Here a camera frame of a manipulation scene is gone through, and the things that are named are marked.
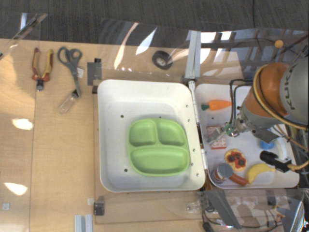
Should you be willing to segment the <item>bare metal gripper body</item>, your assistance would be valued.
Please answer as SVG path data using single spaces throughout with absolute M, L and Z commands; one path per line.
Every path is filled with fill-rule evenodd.
M 225 123 L 223 128 L 227 136 L 238 137 L 241 133 L 251 131 L 252 124 L 250 123 L 250 121 L 245 119 L 233 118 L 230 122 Z

